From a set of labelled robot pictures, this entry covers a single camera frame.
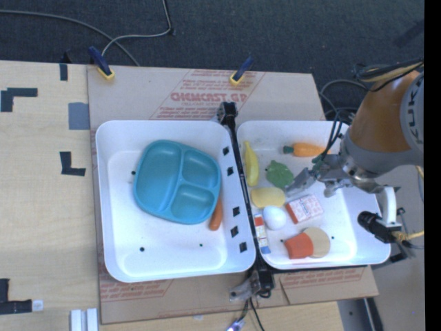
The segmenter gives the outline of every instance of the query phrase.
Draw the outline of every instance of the white bracket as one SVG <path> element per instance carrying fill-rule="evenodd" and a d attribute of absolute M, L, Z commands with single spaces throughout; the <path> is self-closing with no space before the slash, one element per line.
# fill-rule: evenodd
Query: white bracket
<path fill-rule="evenodd" d="M 96 309 L 71 310 L 69 315 L 70 331 L 98 331 L 98 313 Z"/>
<path fill-rule="evenodd" d="M 382 218 L 378 220 L 385 227 L 399 227 L 397 223 L 397 200 L 395 196 L 395 189 L 391 186 L 384 187 L 376 194 L 378 205 Z"/>

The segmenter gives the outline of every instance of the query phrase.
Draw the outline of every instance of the toy carrot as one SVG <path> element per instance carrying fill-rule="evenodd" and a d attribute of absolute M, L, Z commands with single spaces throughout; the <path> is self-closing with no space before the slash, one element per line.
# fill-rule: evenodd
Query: toy carrot
<path fill-rule="evenodd" d="M 323 153 L 325 147 L 306 142 L 297 142 L 293 146 L 283 146 L 283 153 L 292 153 L 296 157 L 315 157 Z"/>
<path fill-rule="evenodd" d="M 210 230 L 217 230 L 221 226 L 223 218 L 223 205 L 222 200 L 219 197 L 211 219 L 209 220 L 208 228 Z"/>

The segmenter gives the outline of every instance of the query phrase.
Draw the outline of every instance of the toy bread slice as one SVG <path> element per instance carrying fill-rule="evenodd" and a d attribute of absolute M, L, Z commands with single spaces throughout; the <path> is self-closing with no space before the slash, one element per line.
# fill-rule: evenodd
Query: toy bread slice
<path fill-rule="evenodd" d="M 304 233 L 311 238 L 314 251 L 311 257 L 324 257 L 331 249 L 331 241 L 328 234 L 320 228 L 310 227 L 305 229 Z"/>
<path fill-rule="evenodd" d="M 255 188 L 251 190 L 250 194 L 253 204 L 258 208 L 280 207 L 285 203 L 285 193 L 279 188 Z"/>
<path fill-rule="evenodd" d="M 306 233 L 300 233 L 283 243 L 288 250 L 290 259 L 304 259 L 310 257 L 314 252 L 311 238 Z"/>

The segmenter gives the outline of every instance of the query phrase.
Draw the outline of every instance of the black tape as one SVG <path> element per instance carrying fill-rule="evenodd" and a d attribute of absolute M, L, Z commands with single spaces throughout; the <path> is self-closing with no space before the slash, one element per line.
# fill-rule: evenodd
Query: black tape
<path fill-rule="evenodd" d="M 0 303 L 0 315 L 23 314 L 24 312 L 32 312 L 32 299 Z"/>
<path fill-rule="evenodd" d="M 60 152 L 61 158 L 61 174 L 66 175 L 78 175 L 80 177 L 85 176 L 85 168 L 72 168 L 72 153 L 71 152 Z"/>
<path fill-rule="evenodd" d="M 12 112 L 12 104 L 14 97 L 8 91 L 1 91 L 0 93 L 0 112 Z"/>
<path fill-rule="evenodd" d="M 32 311 L 32 299 L 27 301 L 8 300 L 9 279 L 0 279 L 0 315 L 21 314 Z"/>
<path fill-rule="evenodd" d="M 8 301 L 9 279 L 0 279 L 0 303 Z"/>
<path fill-rule="evenodd" d="M 38 88 L 8 88 L 1 91 L 0 112 L 12 112 L 14 97 L 37 97 Z"/>
<path fill-rule="evenodd" d="M 72 59 L 70 58 L 69 55 L 70 49 L 67 49 L 64 53 L 63 56 L 60 59 L 60 63 L 73 63 Z"/>
<path fill-rule="evenodd" d="M 65 63 L 60 64 L 60 81 L 68 80 L 68 66 Z"/>
<path fill-rule="evenodd" d="M 89 130 L 89 105 L 85 103 L 69 103 L 69 130 Z"/>

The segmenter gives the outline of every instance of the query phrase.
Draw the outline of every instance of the floor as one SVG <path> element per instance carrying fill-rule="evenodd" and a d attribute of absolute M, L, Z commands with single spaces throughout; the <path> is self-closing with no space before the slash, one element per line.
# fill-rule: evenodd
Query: floor
<path fill-rule="evenodd" d="M 405 211 L 399 220 L 403 228 L 409 233 L 423 230 L 424 203 L 416 169 L 413 166 L 396 168 L 380 181 L 400 187 L 396 198 L 397 207 Z M 424 237 L 411 242 L 421 247 Z M 407 254 L 406 259 L 373 266 L 377 297 L 339 303 L 345 331 L 426 330 L 424 250 L 405 248 L 403 252 Z M 394 245 L 391 256 L 398 258 L 400 253 L 402 251 Z"/>

